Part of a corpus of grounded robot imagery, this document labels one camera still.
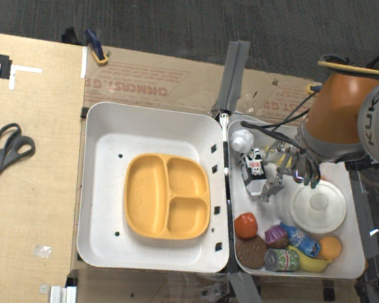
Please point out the white bowl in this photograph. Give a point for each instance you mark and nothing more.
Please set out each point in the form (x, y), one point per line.
(318, 207)

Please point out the brown biscuit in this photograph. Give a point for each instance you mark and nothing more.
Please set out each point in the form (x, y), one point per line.
(249, 252)

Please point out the black and white carton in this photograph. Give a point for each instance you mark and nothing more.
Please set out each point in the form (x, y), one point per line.
(254, 169)

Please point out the white plastic tray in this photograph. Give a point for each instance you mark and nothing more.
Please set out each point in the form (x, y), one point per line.
(344, 255)
(110, 185)

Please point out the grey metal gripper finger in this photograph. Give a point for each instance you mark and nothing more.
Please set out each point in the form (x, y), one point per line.
(266, 192)
(278, 187)

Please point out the purple cupcake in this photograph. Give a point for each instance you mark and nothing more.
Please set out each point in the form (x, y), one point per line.
(275, 236)

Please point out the yellow banana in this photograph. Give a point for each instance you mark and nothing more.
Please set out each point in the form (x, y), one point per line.
(313, 263)

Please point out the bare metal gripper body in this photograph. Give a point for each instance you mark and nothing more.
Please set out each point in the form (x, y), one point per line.
(286, 159)

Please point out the red tomato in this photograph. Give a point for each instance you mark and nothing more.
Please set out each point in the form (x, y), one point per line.
(245, 225)

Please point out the blue bottle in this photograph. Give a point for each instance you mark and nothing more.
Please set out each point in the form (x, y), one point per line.
(300, 240)

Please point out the brown cardboard board, red print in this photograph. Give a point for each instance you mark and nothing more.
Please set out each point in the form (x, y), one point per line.
(149, 84)

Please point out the orange ball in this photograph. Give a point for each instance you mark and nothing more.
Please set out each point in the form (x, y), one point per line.
(330, 247)

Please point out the orange divided plate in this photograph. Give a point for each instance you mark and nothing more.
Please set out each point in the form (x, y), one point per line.
(166, 197)

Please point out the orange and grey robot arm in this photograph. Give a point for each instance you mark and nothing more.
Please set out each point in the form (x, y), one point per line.
(338, 111)

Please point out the green and white can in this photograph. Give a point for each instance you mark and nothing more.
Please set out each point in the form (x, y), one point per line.
(282, 260)

